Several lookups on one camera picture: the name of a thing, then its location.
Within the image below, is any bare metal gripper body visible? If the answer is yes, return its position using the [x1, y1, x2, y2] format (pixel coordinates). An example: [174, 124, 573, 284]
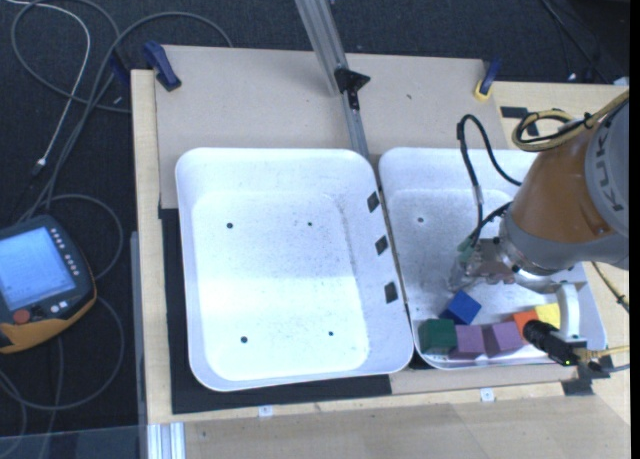
[462, 238, 565, 294]

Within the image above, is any blue cube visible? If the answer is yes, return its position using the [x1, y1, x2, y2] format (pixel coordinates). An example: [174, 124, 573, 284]
[439, 289, 483, 326]

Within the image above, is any white plastic tray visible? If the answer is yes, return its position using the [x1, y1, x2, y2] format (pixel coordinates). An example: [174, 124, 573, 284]
[174, 146, 416, 393]
[377, 146, 610, 372]

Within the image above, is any orange cube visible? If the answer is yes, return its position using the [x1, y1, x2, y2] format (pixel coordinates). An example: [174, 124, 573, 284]
[512, 309, 541, 337]

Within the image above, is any purple cube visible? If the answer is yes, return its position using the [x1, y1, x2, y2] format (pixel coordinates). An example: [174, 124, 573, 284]
[481, 320, 526, 359]
[451, 323, 486, 360]

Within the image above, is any green cube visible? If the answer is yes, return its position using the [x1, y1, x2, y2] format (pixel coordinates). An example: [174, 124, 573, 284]
[417, 317, 458, 355]

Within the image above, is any yellow cube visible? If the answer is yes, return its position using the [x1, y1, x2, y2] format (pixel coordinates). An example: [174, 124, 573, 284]
[534, 302, 562, 331]

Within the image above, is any pale brown flat board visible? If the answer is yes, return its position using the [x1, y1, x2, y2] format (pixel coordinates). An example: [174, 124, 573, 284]
[152, 44, 581, 396]

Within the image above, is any black cylinder on white bracket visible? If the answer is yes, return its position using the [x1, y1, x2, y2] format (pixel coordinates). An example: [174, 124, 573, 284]
[522, 282, 589, 367]

